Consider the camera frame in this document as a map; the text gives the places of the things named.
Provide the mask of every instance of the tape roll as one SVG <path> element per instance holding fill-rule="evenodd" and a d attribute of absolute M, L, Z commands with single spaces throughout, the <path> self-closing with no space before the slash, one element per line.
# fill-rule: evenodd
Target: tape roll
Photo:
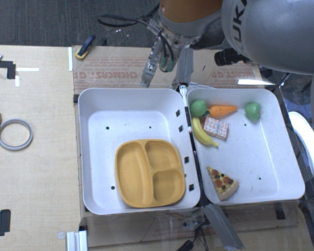
<path fill-rule="evenodd" d="M 28 139 L 24 144 L 22 144 L 22 145 L 20 145 L 20 146 L 10 146 L 10 145 L 4 143 L 4 142 L 2 141 L 2 139 L 1 139 L 1 133 L 2 133 L 3 129 L 4 129 L 6 126 L 8 126 L 9 124 L 12 124 L 12 123 L 19 123 L 19 124 L 22 124 L 22 125 L 24 125 L 24 126 L 28 129 L 28 131 L 29 131 L 29 139 Z M 31 128 L 30 124 L 29 124 L 27 121 L 25 121 L 25 120 L 22 120 L 22 119 L 10 119 L 10 120 L 7 120 L 7 121 L 3 122 L 3 123 L 1 124 L 1 126 L 0 126 L 0 145 L 1 145 L 3 148 L 5 148 L 5 149 L 7 149 L 7 150 L 9 150 L 9 151 L 21 151 L 21 150 L 25 149 L 26 147 L 28 147 L 28 146 L 30 145 L 30 143 L 31 143 L 31 141 L 32 141 L 32 138 L 33 138 L 33 131 L 32 131 L 32 128 Z"/>

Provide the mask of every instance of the yellow banana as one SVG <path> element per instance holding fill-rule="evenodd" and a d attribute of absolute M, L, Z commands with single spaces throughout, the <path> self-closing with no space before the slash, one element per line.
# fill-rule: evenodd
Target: yellow banana
<path fill-rule="evenodd" d="M 219 146 L 219 143 L 215 142 L 210 135 L 208 135 L 202 128 L 200 119 L 198 117 L 192 118 L 192 128 L 195 138 L 203 145 L 212 145 L 214 147 Z"/>

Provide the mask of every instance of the yellow plate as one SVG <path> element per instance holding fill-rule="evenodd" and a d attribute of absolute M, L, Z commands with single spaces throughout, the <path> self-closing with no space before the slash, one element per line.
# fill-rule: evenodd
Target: yellow plate
<path fill-rule="evenodd" d="M 160 207 L 185 193 L 183 165 L 176 147 L 165 140 L 135 140 L 115 155 L 115 173 L 123 201 L 136 208 Z"/>

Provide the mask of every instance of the toy pizza slice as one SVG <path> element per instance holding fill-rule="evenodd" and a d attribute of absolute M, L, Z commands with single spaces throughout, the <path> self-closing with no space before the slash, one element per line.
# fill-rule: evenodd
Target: toy pizza slice
<path fill-rule="evenodd" d="M 236 192 L 239 187 L 237 180 L 209 166 L 207 166 L 207 171 L 220 201 L 227 200 Z"/>

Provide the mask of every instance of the cracker box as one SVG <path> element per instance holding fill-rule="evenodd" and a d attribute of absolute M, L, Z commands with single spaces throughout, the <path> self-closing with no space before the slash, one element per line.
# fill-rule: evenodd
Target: cracker box
<path fill-rule="evenodd" d="M 203 121 L 203 129 L 207 134 L 225 140 L 227 137 L 228 124 L 216 120 L 211 116 L 206 116 Z"/>

